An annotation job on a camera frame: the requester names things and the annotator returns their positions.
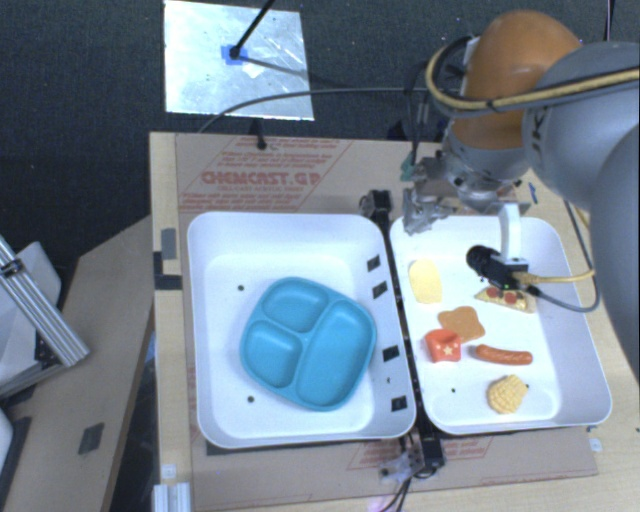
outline metal bracket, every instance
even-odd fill
[[[381,464],[380,477],[383,481],[395,480],[401,484],[424,468],[422,450],[420,445],[416,444],[403,452],[400,457]]]
[[[191,489],[189,482],[175,485],[153,486],[154,512],[191,512]]]
[[[502,243],[500,255],[507,261],[522,257],[522,225],[520,208],[516,203],[505,203],[498,214]]]
[[[24,270],[24,263],[20,258],[11,260],[6,265],[0,267],[0,275],[5,279],[15,276]]]

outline cardboard sheet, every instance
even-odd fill
[[[260,151],[248,136],[158,135],[160,148],[174,147],[155,172],[175,173],[182,263],[185,350],[190,410],[191,473],[195,509],[227,510],[310,502],[394,491],[381,483],[379,465],[399,454],[395,440],[223,452],[207,445],[195,418],[195,372],[185,235],[190,221],[207,210],[356,213],[361,196],[390,190],[392,216],[401,211],[403,142],[268,138]],[[436,145],[423,145],[433,154]],[[172,216],[159,212],[159,222]],[[444,441],[447,464],[415,491],[486,486],[594,475],[597,467],[583,428],[522,432]]]

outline blue plate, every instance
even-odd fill
[[[342,406],[362,379],[376,328],[358,303],[289,277],[272,284],[251,314],[240,358],[253,379],[317,411]]]

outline black cable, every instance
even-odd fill
[[[422,139],[422,131],[424,129],[426,117],[429,114],[428,102],[429,93],[425,92],[418,108],[418,126],[414,129],[413,140],[411,141],[411,165],[416,164],[416,159],[418,157],[418,147],[420,146],[420,139]]]
[[[242,50],[242,47],[244,46],[244,44],[247,42],[247,39],[251,37],[251,34],[253,34],[253,31],[260,24],[260,22],[262,21],[262,18],[264,18],[265,15],[269,12],[269,9],[271,9],[275,1],[276,0],[267,0],[265,2],[265,4],[262,6],[262,9],[260,9],[260,12],[258,13],[258,15],[251,22],[251,25],[249,25],[249,28],[245,31],[244,34],[242,34],[240,41],[238,41],[231,48],[231,50],[229,50],[229,56],[232,59],[237,59],[240,56],[240,51]]]
[[[607,19],[604,22],[603,40],[611,40],[611,23],[613,23],[613,9],[616,6],[616,0],[607,0]]]
[[[402,512],[402,505],[404,505],[404,500],[407,497],[407,493],[409,492],[409,487],[411,486],[411,478],[407,480],[407,485],[402,491],[402,496],[400,497],[400,501],[398,502],[398,506],[396,507],[396,512]]]
[[[578,243],[580,244],[580,249],[582,250],[582,255],[584,256],[585,261],[587,262],[587,266],[589,270],[593,270],[593,263],[591,261],[591,257],[589,256],[589,251],[587,250],[587,244],[584,242],[584,238],[582,237],[582,233],[580,232],[580,228],[578,227],[578,222],[576,221],[576,217],[573,214],[573,210],[571,209],[571,205],[568,201],[564,201],[564,206],[567,209],[567,213],[569,214],[569,219],[571,220],[571,225],[573,226],[573,231],[578,238]],[[535,297],[539,297],[547,302],[555,304],[556,306],[560,306],[561,308],[568,309],[569,311],[574,311],[576,313],[591,313],[596,310],[600,305],[600,288],[598,287],[598,282],[596,281],[596,277],[593,276],[593,288],[595,291],[595,298],[593,300],[593,304],[591,306],[574,306],[573,304],[567,304],[566,302],[562,302],[561,300],[556,299],[550,295],[547,295],[545,292],[540,290],[537,286],[529,286],[527,288],[527,292]]]
[[[411,485],[411,478],[408,478],[407,480],[402,482],[400,489],[398,489],[398,492],[395,494],[393,499],[389,503],[387,503],[387,505],[382,510],[380,510],[380,512],[388,512],[389,510],[391,510],[391,507],[393,507],[401,497],[402,497],[401,503],[404,503],[404,497],[406,497],[407,492],[409,491],[409,485]]]
[[[431,478],[433,475],[435,475],[436,471],[437,471],[436,469],[432,469],[430,471],[426,471],[426,470],[418,471],[415,475],[413,475],[413,477],[417,478],[418,480],[427,480]]]
[[[416,163],[416,155],[418,153],[418,144],[419,144],[419,137],[420,137],[420,134],[418,133],[419,128],[416,127],[415,118],[413,117],[413,106],[411,103],[411,98],[413,96],[413,92],[415,90],[418,77],[424,73],[425,69],[427,68],[427,64],[429,64],[429,61],[423,60],[411,66],[407,70],[407,73],[405,75],[405,80],[404,80],[404,95],[407,103],[407,117],[409,118],[409,125],[408,125],[409,133],[407,133],[407,139],[411,141],[411,165],[415,165]],[[419,119],[422,119],[422,109],[424,108],[423,104],[424,104],[424,99],[419,106],[419,110],[418,110]]]
[[[473,39],[473,36],[464,36],[464,37],[461,37],[460,39],[456,39],[453,43],[451,43],[442,51],[442,53],[440,54],[440,57],[438,58],[438,60],[436,61],[433,67],[434,83],[438,81],[438,76],[440,76],[442,67],[444,66],[444,63],[447,61],[447,59],[451,57],[453,54],[459,52],[460,50],[465,49],[469,41],[471,41],[472,39]]]
[[[227,114],[231,114],[236,110],[240,110],[245,107],[250,107],[251,105],[257,105],[259,103],[265,103],[267,101],[275,101],[275,100],[286,100],[289,98],[299,98],[301,96],[321,96],[325,94],[370,94],[370,93],[392,93],[392,92],[404,92],[405,89],[403,87],[354,87],[354,88],[343,88],[343,89],[316,89],[313,91],[297,91],[297,92],[288,92],[284,94],[274,94],[272,96],[263,96],[261,98],[255,98],[253,100],[243,101],[242,103],[238,103],[232,107],[229,107],[222,111],[220,114],[213,116],[209,119],[199,130],[198,133],[204,133],[209,129],[209,127],[218,122]],[[424,92],[426,89],[414,89],[413,92]]]

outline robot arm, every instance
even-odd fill
[[[404,205],[409,233],[429,229],[443,217],[430,190],[445,181],[464,205],[490,213],[500,189],[533,167],[591,213],[596,275],[636,378],[639,55],[633,43],[581,46],[540,13],[497,18],[467,61],[459,101],[441,100],[427,68],[432,100],[452,120],[442,152],[416,166]]]

